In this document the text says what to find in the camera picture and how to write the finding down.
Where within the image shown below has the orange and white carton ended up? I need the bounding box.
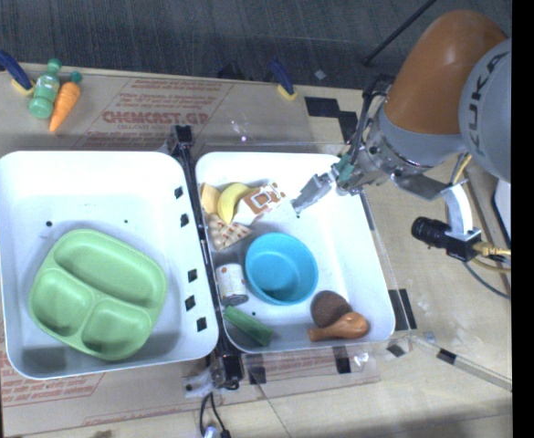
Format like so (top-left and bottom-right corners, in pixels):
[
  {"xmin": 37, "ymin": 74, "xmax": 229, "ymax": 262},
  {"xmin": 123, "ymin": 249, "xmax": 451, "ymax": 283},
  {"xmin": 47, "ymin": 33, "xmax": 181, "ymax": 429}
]
[{"xmin": 241, "ymin": 180, "xmax": 287, "ymax": 217}]

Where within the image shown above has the green plastic bottle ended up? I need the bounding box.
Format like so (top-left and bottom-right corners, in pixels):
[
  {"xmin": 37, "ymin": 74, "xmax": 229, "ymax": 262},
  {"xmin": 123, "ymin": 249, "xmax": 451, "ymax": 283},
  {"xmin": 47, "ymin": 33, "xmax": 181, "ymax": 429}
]
[{"xmin": 27, "ymin": 57, "xmax": 63, "ymax": 120}]

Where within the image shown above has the brown round cookie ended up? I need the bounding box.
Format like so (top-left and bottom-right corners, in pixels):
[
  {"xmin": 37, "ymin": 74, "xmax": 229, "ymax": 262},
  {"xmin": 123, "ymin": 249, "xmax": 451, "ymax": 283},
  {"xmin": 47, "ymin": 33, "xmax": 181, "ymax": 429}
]
[{"xmin": 309, "ymin": 289, "xmax": 354, "ymax": 329}]

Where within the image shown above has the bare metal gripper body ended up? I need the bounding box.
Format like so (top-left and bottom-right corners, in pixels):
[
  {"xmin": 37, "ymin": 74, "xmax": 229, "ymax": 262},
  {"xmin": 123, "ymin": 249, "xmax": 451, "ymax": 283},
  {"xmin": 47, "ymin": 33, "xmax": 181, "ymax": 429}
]
[{"xmin": 333, "ymin": 128, "xmax": 433, "ymax": 196}]

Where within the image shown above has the yellow wedge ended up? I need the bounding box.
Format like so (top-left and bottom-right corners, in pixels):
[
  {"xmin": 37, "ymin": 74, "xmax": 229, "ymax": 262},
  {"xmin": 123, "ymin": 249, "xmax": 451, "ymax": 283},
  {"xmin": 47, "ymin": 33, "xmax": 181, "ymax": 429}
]
[{"xmin": 201, "ymin": 182, "xmax": 223, "ymax": 216}]

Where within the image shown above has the white can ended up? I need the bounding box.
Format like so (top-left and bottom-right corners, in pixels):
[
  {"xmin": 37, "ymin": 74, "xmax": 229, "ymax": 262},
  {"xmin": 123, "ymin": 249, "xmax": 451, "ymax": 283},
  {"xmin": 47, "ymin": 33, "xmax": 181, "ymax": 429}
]
[{"xmin": 215, "ymin": 262, "xmax": 249, "ymax": 308}]

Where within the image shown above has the green divided plate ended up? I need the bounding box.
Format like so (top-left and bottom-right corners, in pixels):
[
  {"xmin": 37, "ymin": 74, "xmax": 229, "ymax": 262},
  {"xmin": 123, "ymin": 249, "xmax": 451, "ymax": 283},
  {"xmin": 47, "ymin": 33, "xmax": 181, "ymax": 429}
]
[{"xmin": 27, "ymin": 228, "xmax": 168, "ymax": 362}]

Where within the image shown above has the orange carrot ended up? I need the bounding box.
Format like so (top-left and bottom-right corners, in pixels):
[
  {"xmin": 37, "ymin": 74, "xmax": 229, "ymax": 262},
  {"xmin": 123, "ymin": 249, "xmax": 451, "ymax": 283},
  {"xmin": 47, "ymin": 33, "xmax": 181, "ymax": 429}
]
[{"xmin": 48, "ymin": 70, "xmax": 84, "ymax": 133}]

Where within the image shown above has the black cylinder on white bracket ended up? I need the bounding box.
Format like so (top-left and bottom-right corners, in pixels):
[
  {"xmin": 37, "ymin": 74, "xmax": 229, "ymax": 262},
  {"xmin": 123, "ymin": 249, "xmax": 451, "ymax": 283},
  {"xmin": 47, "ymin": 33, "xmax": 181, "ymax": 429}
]
[{"xmin": 411, "ymin": 184, "xmax": 483, "ymax": 263}]

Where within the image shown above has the blue bowl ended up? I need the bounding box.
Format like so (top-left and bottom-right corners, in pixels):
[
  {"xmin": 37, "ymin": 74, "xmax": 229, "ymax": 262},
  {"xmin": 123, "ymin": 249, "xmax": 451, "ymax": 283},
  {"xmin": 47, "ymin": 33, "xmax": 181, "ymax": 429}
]
[{"xmin": 244, "ymin": 232, "xmax": 319, "ymax": 307}]

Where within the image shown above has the yellow banana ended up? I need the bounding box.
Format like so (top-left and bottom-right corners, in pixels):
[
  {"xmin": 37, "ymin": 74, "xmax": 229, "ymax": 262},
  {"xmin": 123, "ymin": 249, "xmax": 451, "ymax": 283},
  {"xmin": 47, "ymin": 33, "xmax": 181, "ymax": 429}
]
[{"xmin": 216, "ymin": 182, "xmax": 255, "ymax": 225}]

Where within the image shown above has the black block with wires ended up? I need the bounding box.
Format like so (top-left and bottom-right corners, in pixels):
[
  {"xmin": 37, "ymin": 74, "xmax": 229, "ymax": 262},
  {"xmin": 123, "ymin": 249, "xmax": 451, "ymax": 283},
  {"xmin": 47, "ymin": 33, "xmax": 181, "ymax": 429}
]
[
  {"xmin": 169, "ymin": 124, "xmax": 194, "ymax": 155},
  {"xmin": 209, "ymin": 351, "xmax": 246, "ymax": 390}
]

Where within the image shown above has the orange chicken drumstick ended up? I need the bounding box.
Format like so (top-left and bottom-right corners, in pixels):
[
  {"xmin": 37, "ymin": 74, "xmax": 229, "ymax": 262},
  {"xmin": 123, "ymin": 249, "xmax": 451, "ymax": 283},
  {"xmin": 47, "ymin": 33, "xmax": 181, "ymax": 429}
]
[{"xmin": 307, "ymin": 311, "xmax": 371, "ymax": 342}]

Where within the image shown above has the white plastic tray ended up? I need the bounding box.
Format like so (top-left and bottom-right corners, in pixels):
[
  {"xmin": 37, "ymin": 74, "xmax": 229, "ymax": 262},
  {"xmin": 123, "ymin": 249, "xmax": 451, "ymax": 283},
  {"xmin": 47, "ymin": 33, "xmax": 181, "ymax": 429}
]
[
  {"xmin": 194, "ymin": 151, "xmax": 396, "ymax": 355},
  {"xmin": 0, "ymin": 150, "xmax": 220, "ymax": 381}
]

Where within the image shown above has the green cucumber stick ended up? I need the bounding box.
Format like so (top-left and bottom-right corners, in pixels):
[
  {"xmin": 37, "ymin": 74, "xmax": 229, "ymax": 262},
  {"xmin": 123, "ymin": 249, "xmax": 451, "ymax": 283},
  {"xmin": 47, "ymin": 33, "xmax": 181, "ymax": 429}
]
[{"xmin": 224, "ymin": 305, "xmax": 275, "ymax": 348}]

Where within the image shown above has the pale bumpy corn cob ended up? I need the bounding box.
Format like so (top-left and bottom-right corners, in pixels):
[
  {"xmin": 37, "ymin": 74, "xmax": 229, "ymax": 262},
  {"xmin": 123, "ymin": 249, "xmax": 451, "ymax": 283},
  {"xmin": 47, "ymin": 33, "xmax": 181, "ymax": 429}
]
[{"xmin": 205, "ymin": 212, "xmax": 227, "ymax": 251}]

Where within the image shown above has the thin black rod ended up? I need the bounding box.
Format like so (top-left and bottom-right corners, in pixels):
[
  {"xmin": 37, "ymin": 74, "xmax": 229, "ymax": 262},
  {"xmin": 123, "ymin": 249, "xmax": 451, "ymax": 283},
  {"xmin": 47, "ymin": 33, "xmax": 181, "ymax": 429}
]
[{"xmin": 177, "ymin": 141, "xmax": 234, "ymax": 360}]

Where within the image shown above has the brown cardboard board red print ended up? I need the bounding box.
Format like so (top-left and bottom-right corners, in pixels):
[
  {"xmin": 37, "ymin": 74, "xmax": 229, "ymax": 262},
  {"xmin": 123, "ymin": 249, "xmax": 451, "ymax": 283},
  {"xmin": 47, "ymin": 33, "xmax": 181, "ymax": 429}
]
[{"xmin": 0, "ymin": 63, "xmax": 382, "ymax": 428}]

